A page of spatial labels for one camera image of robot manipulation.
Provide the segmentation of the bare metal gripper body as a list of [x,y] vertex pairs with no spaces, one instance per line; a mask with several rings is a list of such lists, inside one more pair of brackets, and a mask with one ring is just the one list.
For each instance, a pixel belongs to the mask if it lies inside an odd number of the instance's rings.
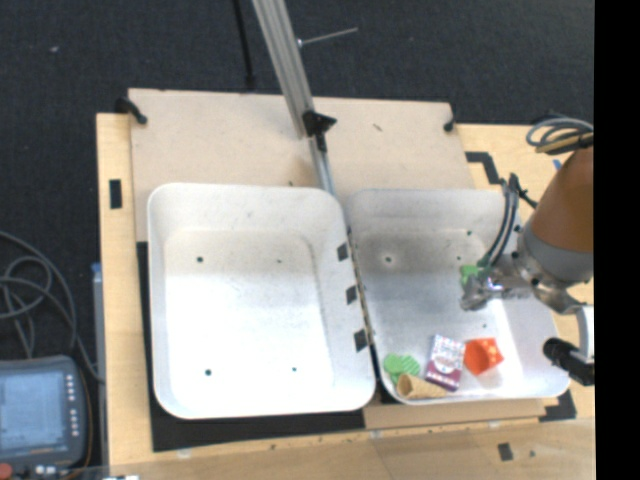
[[575,314],[584,307],[569,293],[573,282],[556,279],[539,262],[523,253],[483,256],[475,264],[460,268],[463,290],[460,307],[465,311],[484,308],[494,299],[535,298],[558,314]]

